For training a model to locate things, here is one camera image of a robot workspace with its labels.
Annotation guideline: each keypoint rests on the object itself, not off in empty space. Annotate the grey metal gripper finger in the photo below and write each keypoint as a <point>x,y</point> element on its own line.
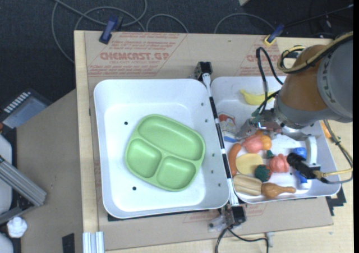
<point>245,130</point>

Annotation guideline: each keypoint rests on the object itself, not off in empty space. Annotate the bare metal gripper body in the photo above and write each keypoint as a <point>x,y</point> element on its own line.
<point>267,123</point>

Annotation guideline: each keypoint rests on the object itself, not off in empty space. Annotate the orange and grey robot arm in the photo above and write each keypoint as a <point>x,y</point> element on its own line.
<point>311,86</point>

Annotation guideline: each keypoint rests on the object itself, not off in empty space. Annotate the pink and orange toy food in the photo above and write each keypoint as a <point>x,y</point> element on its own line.
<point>253,144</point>

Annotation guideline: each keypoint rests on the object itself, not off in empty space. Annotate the red white blue carton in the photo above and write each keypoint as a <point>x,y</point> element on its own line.
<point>227,127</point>

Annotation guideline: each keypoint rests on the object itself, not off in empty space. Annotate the yellow banana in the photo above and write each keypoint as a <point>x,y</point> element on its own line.
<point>253,99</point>

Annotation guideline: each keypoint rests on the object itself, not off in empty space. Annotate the small green toy piece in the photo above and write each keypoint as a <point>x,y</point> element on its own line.
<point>269,154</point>

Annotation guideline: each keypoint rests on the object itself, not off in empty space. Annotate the yellow oval slice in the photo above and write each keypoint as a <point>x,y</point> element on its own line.
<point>248,163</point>

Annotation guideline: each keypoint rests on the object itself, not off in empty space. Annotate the thin black and white rod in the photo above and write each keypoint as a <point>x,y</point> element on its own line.
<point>215,117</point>

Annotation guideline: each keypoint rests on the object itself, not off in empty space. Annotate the white plastic tray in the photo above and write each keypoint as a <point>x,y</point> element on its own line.
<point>232,97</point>
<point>117,100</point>

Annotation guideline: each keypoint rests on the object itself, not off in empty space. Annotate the green broccoli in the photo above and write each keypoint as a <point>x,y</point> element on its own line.
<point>262,173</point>

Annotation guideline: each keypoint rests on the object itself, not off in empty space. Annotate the beige bread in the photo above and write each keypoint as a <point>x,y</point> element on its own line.
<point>246,185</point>

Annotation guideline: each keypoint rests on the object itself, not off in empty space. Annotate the brown drumstick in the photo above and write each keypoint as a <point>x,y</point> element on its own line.
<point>273,190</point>

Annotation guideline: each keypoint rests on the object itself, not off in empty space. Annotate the green divided plate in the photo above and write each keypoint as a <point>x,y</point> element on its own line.
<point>165,152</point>

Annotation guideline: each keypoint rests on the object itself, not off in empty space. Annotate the brown cardboard board red print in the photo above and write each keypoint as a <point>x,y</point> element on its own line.
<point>146,58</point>

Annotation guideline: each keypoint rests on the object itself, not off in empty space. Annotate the black cylinder on white bracket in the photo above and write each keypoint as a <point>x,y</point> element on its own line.
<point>301,165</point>

